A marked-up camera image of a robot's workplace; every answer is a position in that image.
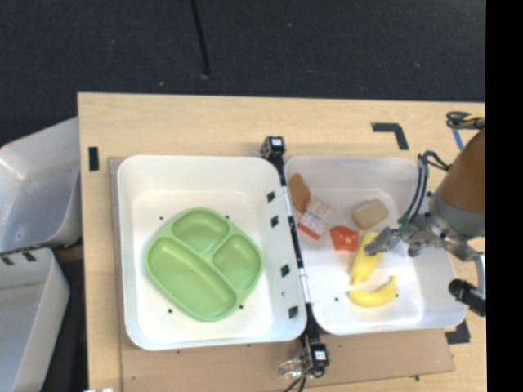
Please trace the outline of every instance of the robotic hand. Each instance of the robotic hand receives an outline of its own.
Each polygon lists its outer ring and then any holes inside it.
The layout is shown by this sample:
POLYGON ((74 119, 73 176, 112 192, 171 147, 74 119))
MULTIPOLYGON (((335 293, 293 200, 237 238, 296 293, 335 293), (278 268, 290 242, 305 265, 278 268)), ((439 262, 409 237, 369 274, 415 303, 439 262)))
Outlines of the robotic hand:
POLYGON ((409 255, 417 256, 425 247, 444 248, 462 261, 474 261, 478 286, 454 280, 449 291, 480 316, 486 316, 485 254, 468 241, 485 236, 485 120, 462 112, 449 112, 447 125, 452 129, 476 129, 454 164, 443 163, 436 153, 418 156, 418 189, 408 211, 398 220, 398 229, 385 228, 365 252, 386 252, 399 241, 409 245, 409 255), (420 214, 428 179, 428 164, 447 171, 441 185, 430 198, 428 211, 420 214))

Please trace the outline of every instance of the banana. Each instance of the banana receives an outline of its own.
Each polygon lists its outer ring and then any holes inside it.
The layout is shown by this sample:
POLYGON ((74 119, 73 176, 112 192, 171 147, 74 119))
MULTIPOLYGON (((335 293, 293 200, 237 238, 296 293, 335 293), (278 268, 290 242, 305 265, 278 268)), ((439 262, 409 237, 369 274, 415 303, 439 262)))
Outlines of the banana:
POLYGON ((360 289, 352 289, 348 295, 351 301, 359 306, 365 308, 371 308, 374 306, 385 305, 387 302, 392 301, 396 297, 398 292, 396 286, 396 275, 392 276, 391 279, 381 286, 378 290, 367 292, 360 289))
POLYGON ((360 247, 354 258, 354 263, 351 267, 351 282, 356 285, 360 282, 364 282, 369 278, 378 262, 382 259, 382 252, 377 252, 374 256, 368 256, 365 254, 365 246, 374 241, 378 236, 377 232, 366 232, 361 239, 360 247))

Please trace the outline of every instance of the green plate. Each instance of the green plate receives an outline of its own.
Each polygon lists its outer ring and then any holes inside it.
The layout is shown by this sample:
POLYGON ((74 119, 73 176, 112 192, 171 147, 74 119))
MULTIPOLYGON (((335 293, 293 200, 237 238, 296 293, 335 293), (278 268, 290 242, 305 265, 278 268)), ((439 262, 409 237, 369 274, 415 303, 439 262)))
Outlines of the green plate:
POLYGON ((219 321, 239 308, 262 275, 262 252, 240 228, 196 207, 170 220, 145 255, 147 273, 187 314, 219 321))

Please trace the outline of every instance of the black fabric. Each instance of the black fabric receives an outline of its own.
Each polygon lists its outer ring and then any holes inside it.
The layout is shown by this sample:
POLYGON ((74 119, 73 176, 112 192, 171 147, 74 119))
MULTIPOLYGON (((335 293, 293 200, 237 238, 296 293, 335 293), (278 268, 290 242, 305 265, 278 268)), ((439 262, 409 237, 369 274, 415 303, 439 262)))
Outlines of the black fabric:
POLYGON ((79 91, 485 100, 486 0, 0 0, 0 145, 79 91))

